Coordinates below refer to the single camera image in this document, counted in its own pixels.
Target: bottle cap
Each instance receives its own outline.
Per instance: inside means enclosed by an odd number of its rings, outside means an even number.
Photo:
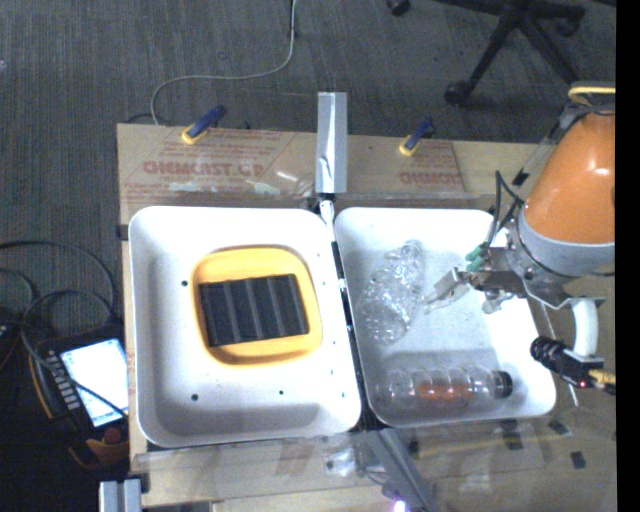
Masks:
[[[493,373],[496,379],[495,398],[508,398],[513,391],[513,380],[507,372],[496,371]]]

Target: caster wheel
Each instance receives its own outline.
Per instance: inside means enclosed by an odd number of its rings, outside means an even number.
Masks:
[[[409,0],[387,0],[387,7],[394,16],[402,16],[411,7]]]
[[[464,80],[451,82],[444,93],[444,100],[449,105],[464,105],[472,90],[473,85],[470,82]]]
[[[559,20],[556,23],[556,32],[562,37],[571,37],[580,28],[580,22],[574,20]]]

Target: plastic bottle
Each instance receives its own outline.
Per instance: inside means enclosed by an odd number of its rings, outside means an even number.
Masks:
[[[480,366],[391,370],[377,390],[389,408],[452,412],[498,406],[511,395],[513,381],[507,372]]]
[[[367,339],[391,345],[402,338],[423,301],[424,248],[417,240],[389,251],[360,297],[356,311]]]

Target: transparent plastic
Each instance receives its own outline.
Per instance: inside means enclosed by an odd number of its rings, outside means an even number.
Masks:
[[[499,406],[513,390],[511,376],[481,366],[392,370],[378,386],[379,398],[399,408],[452,412]]]
[[[418,240],[385,254],[356,305],[366,339],[391,345],[407,333],[423,302],[424,254]]]

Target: gray carpet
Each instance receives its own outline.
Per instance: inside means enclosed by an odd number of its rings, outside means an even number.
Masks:
[[[554,33],[552,22],[544,26],[581,79],[615,80],[615,8],[573,3],[587,9],[573,37]],[[186,125],[223,104],[222,127],[314,132],[317,92],[343,91],[352,134],[404,136],[430,115],[437,138],[538,142],[566,101],[567,85],[517,32],[466,107],[444,101],[448,83],[470,74],[495,22],[430,0],[414,0],[401,17],[390,14],[385,0],[300,0],[288,66],[250,80],[171,84],[157,97],[157,115]],[[81,245],[119,282],[116,124],[149,122],[152,92],[165,80],[278,67],[288,52],[288,30],[288,0],[3,0],[0,242]],[[96,266],[69,251],[3,251],[0,267],[24,272],[41,294],[61,288],[106,293]],[[0,274],[0,286],[0,305],[24,306],[14,279]],[[62,330],[101,317],[90,300],[65,301]],[[20,368],[14,371],[26,379]],[[53,447],[28,381],[19,386],[17,402],[0,417],[0,495],[11,497],[0,497],[0,510],[42,510],[47,499],[54,500],[52,510],[91,510],[94,479]],[[75,494],[55,498],[63,481]],[[78,485],[69,487],[72,482]]]

